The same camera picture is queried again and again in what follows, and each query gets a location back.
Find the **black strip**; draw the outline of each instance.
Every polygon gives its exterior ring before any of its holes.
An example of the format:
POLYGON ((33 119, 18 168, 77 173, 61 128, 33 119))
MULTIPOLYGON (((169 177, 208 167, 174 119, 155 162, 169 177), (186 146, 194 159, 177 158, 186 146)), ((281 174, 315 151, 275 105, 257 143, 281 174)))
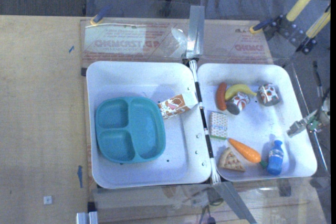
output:
POLYGON ((316 84, 317 86, 321 87, 322 82, 321 82, 320 75, 317 71, 317 61, 313 61, 313 67, 314 67, 314 78, 315 78, 316 84))
POLYGON ((202 101, 202 97, 201 97, 201 90, 199 89, 200 85, 199 85, 198 81, 195 82, 195 86, 196 86, 196 94, 197 94, 198 102, 201 102, 202 101))
POLYGON ((208 126, 206 125, 206 120, 205 120, 204 108, 200 107, 200 111, 201 111, 201 117, 202 117, 202 122, 203 122, 203 128, 208 129, 208 126))
POLYGON ((82 67, 81 70, 80 70, 80 74, 81 74, 83 77, 86 77, 86 70, 87 70, 87 68, 84 68, 84 67, 82 67))
POLYGON ((96 204, 94 201, 89 201, 88 202, 88 213, 89 212, 96 212, 97 209, 96 209, 96 204))
POLYGON ((206 145, 208 146, 209 157, 213 158, 214 157, 214 153, 212 151, 210 136, 208 134, 206 134, 205 135, 205 139, 206 139, 206 145))

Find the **orange carrot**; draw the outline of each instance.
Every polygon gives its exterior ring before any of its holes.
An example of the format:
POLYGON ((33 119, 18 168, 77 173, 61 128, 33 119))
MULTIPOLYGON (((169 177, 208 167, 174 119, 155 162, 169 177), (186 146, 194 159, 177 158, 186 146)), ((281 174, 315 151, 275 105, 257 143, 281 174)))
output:
POLYGON ((256 150, 254 150, 253 148, 237 141, 234 140, 232 138, 228 139, 230 144, 236 149, 238 150, 239 153, 242 154, 242 156, 244 156, 245 159, 247 159, 248 161, 252 162, 252 163, 260 163, 261 162, 261 155, 259 154, 259 152, 257 152, 256 150))

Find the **label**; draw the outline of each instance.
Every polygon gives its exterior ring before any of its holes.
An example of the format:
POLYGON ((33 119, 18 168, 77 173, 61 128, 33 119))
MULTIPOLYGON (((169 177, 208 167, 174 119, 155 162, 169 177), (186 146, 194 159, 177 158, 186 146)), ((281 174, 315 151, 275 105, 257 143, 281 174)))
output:
POLYGON ((280 102, 275 86, 271 83, 264 84, 259 88, 260 97, 266 106, 280 102))
POLYGON ((193 92, 178 94, 158 104, 164 119, 171 118, 190 110, 197 104, 196 95, 193 92))
POLYGON ((268 157, 269 158, 271 158, 271 157, 277 157, 277 158, 281 158, 281 159, 283 159, 284 157, 284 155, 283 155, 284 153, 282 152, 282 151, 280 151, 280 150, 277 150, 277 149, 274 149, 274 150, 271 150, 270 152, 269 152, 269 155, 268 155, 268 157))
POLYGON ((250 98, 247 94, 244 94, 243 92, 237 92, 237 95, 228 102, 236 105, 241 111, 250 102, 250 98))
MULTIPOLYGON (((188 32, 186 19, 105 18, 82 21, 82 66, 95 61, 181 61, 185 51, 173 29, 188 32)), ((203 55, 226 63, 273 63, 264 33, 251 34, 259 21, 206 20, 203 55)))
POLYGON ((218 130, 227 131, 227 127, 226 126, 221 126, 221 125, 213 124, 213 125, 211 125, 211 127, 214 128, 214 129, 218 129, 218 130))

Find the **toy food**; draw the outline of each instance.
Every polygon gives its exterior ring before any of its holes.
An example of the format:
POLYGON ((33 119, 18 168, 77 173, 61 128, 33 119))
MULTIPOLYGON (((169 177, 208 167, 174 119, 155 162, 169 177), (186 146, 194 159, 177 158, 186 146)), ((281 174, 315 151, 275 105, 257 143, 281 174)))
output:
POLYGON ((225 103, 225 91, 226 91, 226 83, 222 82, 216 92, 216 103, 217 107, 220 110, 226 110, 226 103, 225 103))
POLYGON ((245 84, 235 84, 229 87, 225 92, 225 100, 230 100, 233 98, 238 92, 243 92, 245 94, 251 94, 253 96, 256 96, 257 93, 251 91, 250 87, 245 84))
POLYGON ((172 118, 176 115, 184 113, 195 105, 198 100, 194 92, 185 92, 164 100, 157 104, 164 119, 172 118))
POLYGON ((227 116, 217 112, 210 113, 210 137, 226 140, 227 138, 227 116))
POLYGON ((250 103, 250 97, 243 92, 237 92, 237 95, 226 102, 226 109, 233 115, 238 115, 244 107, 250 103))
POLYGON ((260 163, 261 162, 261 155, 259 152, 254 150, 253 148, 237 141, 232 138, 228 139, 230 144, 242 154, 242 156, 252 163, 260 163))
POLYGON ((221 154, 218 166, 224 169, 231 169, 241 172, 246 171, 245 167, 240 162, 240 160, 238 160, 237 156, 232 152, 230 147, 227 147, 221 154))

